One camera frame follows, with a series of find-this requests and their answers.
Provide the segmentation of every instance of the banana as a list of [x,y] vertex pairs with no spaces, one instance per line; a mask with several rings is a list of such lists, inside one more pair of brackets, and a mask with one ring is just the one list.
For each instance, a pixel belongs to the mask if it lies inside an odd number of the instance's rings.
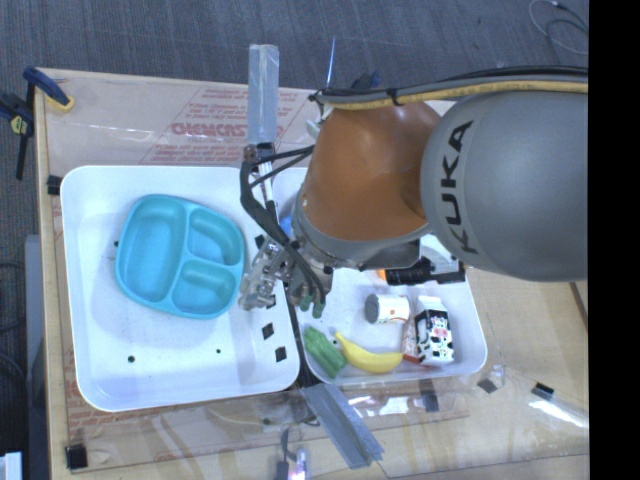
[[342,346],[342,353],[350,365],[369,373],[386,373],[393,370],[402,361],[401,352],[382,352],[374,354],[360,345],[345,338],[340,332],[334,333]]

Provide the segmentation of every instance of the blue divided plate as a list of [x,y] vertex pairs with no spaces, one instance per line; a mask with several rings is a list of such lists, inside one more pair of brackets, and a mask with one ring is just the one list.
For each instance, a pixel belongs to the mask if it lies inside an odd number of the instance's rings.
[[116,280],[131,299],[190,318],[215,318],[235,302],[244,269],[242,232],[229,218],[175,196],[131,208],[116,252]]

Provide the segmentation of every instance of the clamp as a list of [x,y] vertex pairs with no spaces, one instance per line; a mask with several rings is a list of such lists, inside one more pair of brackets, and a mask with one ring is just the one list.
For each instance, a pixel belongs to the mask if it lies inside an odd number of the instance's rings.
[[24,161],[27,153],[29,137],[34,133],[33,102],[35,88],[45,93],[47,101],[57,106],[63,112],[68,112],[75,103],[71,96],[64,93],[60,86],[42,71],[28,66],[22,73],[28,82],[27,95],[23,100],[15,94],[0,94],[0,117],[9,121],[11,131],[20,136],[18,149],[18,164],[16,178],[22,180]]

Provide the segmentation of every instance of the green cucumber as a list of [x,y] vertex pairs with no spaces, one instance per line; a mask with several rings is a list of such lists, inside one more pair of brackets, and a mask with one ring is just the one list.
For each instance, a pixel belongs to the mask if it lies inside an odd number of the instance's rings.
[[334,379],[347,364],[342,353],[334,347],[329,338],[315,327],[309,326],[303,333],[304,348],[311,354],[322,369]]

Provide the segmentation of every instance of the wire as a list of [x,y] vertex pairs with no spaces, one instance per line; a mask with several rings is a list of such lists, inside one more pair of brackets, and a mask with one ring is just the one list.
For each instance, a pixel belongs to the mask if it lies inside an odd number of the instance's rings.
[[467,79],[453,80],[448,82],[438,82],[436,84],[398,89],[395,97],[390,97],[386,91],[367,94],[340,94],[335,91],[322,92],[315,96],[322,103],[331,105],[334,108],[345,110],[367,110],[391,105],[403,105],[406,103],[423,102],[430,100],[446,100],[460,98],[473,94],[505,91],[551,91],[551,92],[588,92],[586,80],[573,80],[570,77],[549,76],[514,76],[514,77],[486,77],[471,79],[474,83],[469,83]]
[[565,11],[568,12],[569,14],[571,14],[571,16],[573,16],[576,20],[578,20],[579,24],[576,24],[574,22],[570,22],[572,25],[574,25],[576,28],[578,28],[579,30],[581,30],[582,32],[584,32],[587,36],[587,38],[589,37],[589,27],[587,26],[587,24],[585,23],[585,21],[578,16],[574,11],[572,11],[571,9],[569,9],[566,5],[561,4],[560,2],[556,1],[556,0],[532,0],[529,3],[529,18],[531,19],[531,22],[533,23],[533,25],[542,33],[544,34],[544,36],[547,38],[547,40],[549,41],[552,49],[554,48],[553,45],[556,44],[559,47],[570,51],[572,53],[575,53],[577,55],[589,55],[589,51],[581,51],[581,50],[576,50],[574,48],[571,48],[570,46],[567,46],[566,44],[558,41],[557,39],[555,39],[554,37],[551,36],[551,34],[548,31],[548,26],[547,27],[542,27],[535,19],[535,17],[533,16],[533,6],[534,4],[538,3],[538,2],[544,2],[547,3],[553,7],[555,7],[556,9],[559,9],[561,11]]
[[27,376],[24,373],[24,370],[22,368],[20,368],[20,365],[18,363],[16,363],[13,359],[11,359],[7,354],[5,354],[4,352],[0,352],[0,359],[3,359],[4,361],[6,361],[7,363],[9,363],[9,365],[11,365],[13,367],[13,369],[18,372],[18,374],[20,375],[20,379],[24,382],[27,381]]
[[[266,233],[276,242],[278,242],[289,254],[289,256],[296,262],[302,271],[305,282],[309,286],[309,293],[314,297],[315,303],[324,307],[326,304],[326,294],[324,292],[324,286],[322,281],[318,278],[313,269],[308,265],[302,255],[297,251],[297,248],[289,240],[289,237],[285,231],[280,227],[273,215],[265,209],[256,199],[253,197],[252,188],[263,182],[265,179],[282,171],[286,167],[299,162],[306,156],[310,155],[313,151],[313,146],[301,148],[295,151],[288,151],[285,153],[278,153],[270,155],[255,161],[244,161],[240,169],[240,203],[245,209],[247,214],[264,230]],[[249,182],[249,175],[251,172],[264,162],[271,162],[276,159],[287,158],[290,156],[298,155],[295,159],[287,162],[285,165],[273,169],[270,173],[258,178],[254,182]]]
[[547,42],[549,43],[549,48],[551,48],[551,51],[553,52],[553,56],[555,57],[556,62],[558,64],[561,64],[560,57],[558,56],[558,52],[556,51],[556,48],[553,44],[553,38],[551,37],[551,32],[550,32],[551,26],[557,25],[558,23],[566,23],[567,25],[571,25],[572,27],[575,27],[578,30],[585,32],[586,34],[588,34],[588,32],[579,23],[576,23],[575,21],[567,20],[565,18],[558,18],[555,20],[551,20],[547,23],[547,25],[545,26],[545,30],[547,31]]
[[286,462],[287,459],[296,460],[296,454],[289,451],[289,430],[291,429],[291,427],[287,427],[284,429],[284,431],[282,432],[282,434],[280,435],[280,446],[282,447],[282,455],[284,456],[284,461]]
[[571,75],[587,76],[589,70],[581,66],[508,66],[504,68],[485,69],[473,71],[464,75],[458,75],[441,80],[448,82],[453,80],[465,80],[470,78],[483,78],[487,76],[513,76],[513,75]]
[[[19,269],[22,270],[24,272],[24,265],[22,263],[19,263],[17,261],[3,261],[0,263],[0,268],[15,268],[15,269]],[[11,329],[15,329],[16,327],[18,327],[19,325],[22,325],[25,321],[25,317],[18,317],[17,320],[9,323],[9,324],[5,324],[0,326],[0,332],[5,332]]]

